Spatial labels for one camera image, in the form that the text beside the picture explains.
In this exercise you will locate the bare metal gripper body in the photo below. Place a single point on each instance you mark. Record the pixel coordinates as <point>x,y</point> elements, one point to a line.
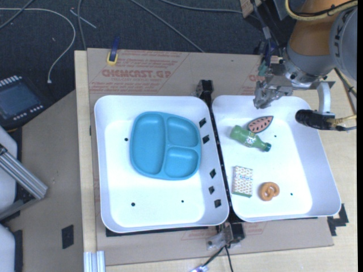
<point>279,81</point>

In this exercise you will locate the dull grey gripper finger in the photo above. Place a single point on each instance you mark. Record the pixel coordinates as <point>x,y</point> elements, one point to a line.
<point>258,100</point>
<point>269,101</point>

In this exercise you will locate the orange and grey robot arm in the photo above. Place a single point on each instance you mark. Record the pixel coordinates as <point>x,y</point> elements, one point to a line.
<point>317,33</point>

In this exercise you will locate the pink watermelon slice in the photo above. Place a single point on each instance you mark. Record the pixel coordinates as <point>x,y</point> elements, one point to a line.
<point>259,124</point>

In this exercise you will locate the green bottle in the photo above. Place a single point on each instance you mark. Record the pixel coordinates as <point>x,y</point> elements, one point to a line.
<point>248,137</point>

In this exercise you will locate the white plastic tray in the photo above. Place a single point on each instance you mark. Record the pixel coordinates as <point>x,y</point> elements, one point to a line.
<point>158,197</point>
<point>283,163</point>

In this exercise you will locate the thin black rod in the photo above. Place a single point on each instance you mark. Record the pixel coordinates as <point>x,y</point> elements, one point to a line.
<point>219,152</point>

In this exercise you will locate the orange patterned carton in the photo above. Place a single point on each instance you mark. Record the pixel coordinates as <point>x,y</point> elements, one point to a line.
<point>242,181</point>

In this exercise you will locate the orange pretzel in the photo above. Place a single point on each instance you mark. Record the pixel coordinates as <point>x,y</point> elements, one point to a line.
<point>268,191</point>

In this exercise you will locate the brown cardboard board red print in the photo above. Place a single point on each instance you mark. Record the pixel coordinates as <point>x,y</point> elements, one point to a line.
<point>170,75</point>

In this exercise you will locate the blue divided plate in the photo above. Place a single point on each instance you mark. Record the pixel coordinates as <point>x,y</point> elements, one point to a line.
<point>164,144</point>

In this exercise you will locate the black cylinder on white bracket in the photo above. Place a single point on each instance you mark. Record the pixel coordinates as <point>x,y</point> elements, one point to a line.
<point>317,115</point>

